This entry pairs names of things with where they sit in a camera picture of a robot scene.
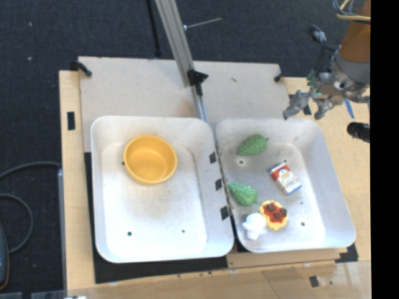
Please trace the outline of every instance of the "plastic tray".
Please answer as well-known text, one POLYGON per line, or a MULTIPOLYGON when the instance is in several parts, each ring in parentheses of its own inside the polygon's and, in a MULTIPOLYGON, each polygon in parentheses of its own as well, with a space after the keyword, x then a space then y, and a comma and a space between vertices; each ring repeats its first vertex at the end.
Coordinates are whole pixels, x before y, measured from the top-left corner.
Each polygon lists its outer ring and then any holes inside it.
POLYGON ((196 118, 103 116, 91 128, 95 243, 109 262, 220 257, 234 243, 212 129, 196 118), (123 150, 139 135, 167 140, 175 174, 155 186, 136 183, 123 150))
POLYGON ((355 240, 355 228, 340 188, 324 136, 313 121, 291 118, 224 120, 216 128, 221 163, 227 183, 248 184, 258 201, 273 199, 288 210, 287 225, 268 229, 249 240, 242 223, 259 204, 244 207, 230 197, 231 212, 242 245, 251 252, 341 248, 355 240), (254 156, 239 156, 240 145, 251 135, 269 138, 267 149, 254 156), (286 161, 302 188, 286 196, 268 169, 286 161))

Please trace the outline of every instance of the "wooden table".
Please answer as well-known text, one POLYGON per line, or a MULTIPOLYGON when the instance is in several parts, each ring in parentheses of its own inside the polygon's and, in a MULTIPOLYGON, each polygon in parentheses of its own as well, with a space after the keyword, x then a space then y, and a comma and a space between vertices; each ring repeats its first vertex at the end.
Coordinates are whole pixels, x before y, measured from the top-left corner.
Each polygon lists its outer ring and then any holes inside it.
MULTIPOLYGON (((279 83, 286 87, 288 94, 294 94, 298 89, 308 90, 305 78, 282 78, 279 83)), ((225 270, 148 277, 111 284, 96 284, 85 177, 79 84, 78 72, 59 72, 64 174, 65 276, 68 290, 91 288, 92 291, 97 291, 97 295, 102 294, 105 296, 106 293, 109 294, 108 291, 116 291, 118 288, 118 295, 126 295, 128 297, 133 288, 139 289, 137 288, 138 285, 140 285, 141 290, 137 290, 137 295, 144 295, 147 291, 157 287, 165 291, 165 287, 169 289, 169 285, 175 285, 175 290, 180 289, 179 291, 181 292, 182 289, 187 289, 187 287, 199 287, 198 285, 201 285, 202 281, 197 280, 200 279, 197 277, 208 275, 220 278, 220 283, 215 283, 215 286, 218 289, 222 287, 220 291, 224 292, 223 283, 234 285, 238 279, 240 279, 240 282, 244 282, 242 285, 250 282, 254 284, 254 287, 258 287, 257 282, 261 283, 262 279, 265 278, 265 271, 270 269, 301 268, 307 267, 309 263, 312 263, 312 267, 322 263, 333 265, 334 259, 339 258, 339 253, 346 251, 345 249, 328 249, 258 256, 251 253, 237 253, 232 250, 228 254, 230 266, 225 270), (68 130, 69 112, 73 112, 75 117, 75 127, 72 131, 68 130)), ((310 102, 309 106, 313 112, 317 110, 313 102, 310 102)), ((366 105, 352 104, 352 108, 355 121, 368 123, 368 108, 366 105)), ((296 117, 314 119, 313 116, 304 115, 302 112, 296 117)), ((342 191, 355 224, 357 231, 355 245, 359 260, 365 262, 366 266, 363 267, 369 269, 371 265, 370 144, 353 139, 348 135, 346 129, 351 121, 353 120, 348 114, 345 105, 342 105, 327 112, 326 117, 317 121, 317 123, 324 132, 342 191)), ((266 289, 261 287, 259 289, 255 288, 253 291, 260 294, 263 290, 266 289)), ((166 294, 173 298, 172 290, 158 294, 162 298, 166 298, 166 294)))

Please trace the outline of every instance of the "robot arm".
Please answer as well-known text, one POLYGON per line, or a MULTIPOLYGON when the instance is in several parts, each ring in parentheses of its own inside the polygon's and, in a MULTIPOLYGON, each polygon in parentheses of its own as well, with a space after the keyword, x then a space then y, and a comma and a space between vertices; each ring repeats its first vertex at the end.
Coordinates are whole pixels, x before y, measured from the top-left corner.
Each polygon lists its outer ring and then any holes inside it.
POLYGON ((317 26, 309 27, 310 38, 320 44, 319 60, 307 77, 309 92, 298 91, 292 97, 290 105, 283 112, 285 119, 303 109, 310 98, 319 108, 314 115, 316 120, 323 118, 326 111, 341 105, 344 100, 370 106, 370 97, 363 94, 370 87, 371 0, 364 0, 357 12, 353 13, 355 2, 345 0, 339 5, 338 0, 334 0, 337 17, 350 21, 350 24, 339 49, 331 57, 328 72, 321 72, 328 49, 327 39, 317 26))

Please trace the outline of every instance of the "yellow bowl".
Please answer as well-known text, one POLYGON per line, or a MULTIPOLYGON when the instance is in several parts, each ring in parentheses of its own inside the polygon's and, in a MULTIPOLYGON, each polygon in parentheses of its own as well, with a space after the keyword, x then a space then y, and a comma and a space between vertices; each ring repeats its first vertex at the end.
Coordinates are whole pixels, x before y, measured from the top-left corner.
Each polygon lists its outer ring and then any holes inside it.
POLYGON ((136 182, 156 185, 170 179, 176 171, 177 155, 163 138, 142 135, 126 145, 123 162, 136 182))

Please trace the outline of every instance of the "small carton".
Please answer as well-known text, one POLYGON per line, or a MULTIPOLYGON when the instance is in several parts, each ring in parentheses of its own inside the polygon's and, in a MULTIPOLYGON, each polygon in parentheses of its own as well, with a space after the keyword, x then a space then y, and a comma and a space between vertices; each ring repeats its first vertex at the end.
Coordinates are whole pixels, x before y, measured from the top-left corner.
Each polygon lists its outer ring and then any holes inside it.
POLYGON ((302 184, 286 163, 273 166, 269 170, 269 174, 285 195, 292 194, 302 187, 302 184))

